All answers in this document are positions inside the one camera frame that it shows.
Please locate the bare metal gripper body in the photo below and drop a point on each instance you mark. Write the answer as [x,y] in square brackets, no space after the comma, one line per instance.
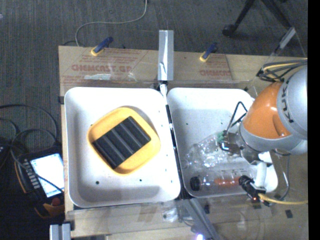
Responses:
[232,144]

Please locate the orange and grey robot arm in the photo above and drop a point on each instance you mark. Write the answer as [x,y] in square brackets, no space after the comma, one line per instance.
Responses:
[265,114]

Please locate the crushed clear plastic bottle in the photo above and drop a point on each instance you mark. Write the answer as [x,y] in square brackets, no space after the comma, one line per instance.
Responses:
[207,154]

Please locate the clear bottle with black cap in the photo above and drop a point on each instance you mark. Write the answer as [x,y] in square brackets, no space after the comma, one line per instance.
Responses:
[215,182]

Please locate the white plastic tray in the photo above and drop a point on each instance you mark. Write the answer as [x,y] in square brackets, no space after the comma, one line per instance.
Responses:
[82,184]
[200,109]

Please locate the black ribbed rectangular block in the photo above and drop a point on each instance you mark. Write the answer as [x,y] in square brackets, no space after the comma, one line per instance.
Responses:
[121,142]

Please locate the yellow plate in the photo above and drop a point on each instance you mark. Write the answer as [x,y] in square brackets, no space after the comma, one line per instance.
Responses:
[100,131]

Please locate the brown cardboard board, red print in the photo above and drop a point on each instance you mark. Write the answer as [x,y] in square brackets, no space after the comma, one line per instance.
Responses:
[120,69]

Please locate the black office chair base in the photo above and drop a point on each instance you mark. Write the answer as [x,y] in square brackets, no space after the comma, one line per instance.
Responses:
[252,1]

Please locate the black cylinder on white bracket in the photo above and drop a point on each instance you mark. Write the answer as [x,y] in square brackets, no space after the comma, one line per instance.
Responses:
[261,174]

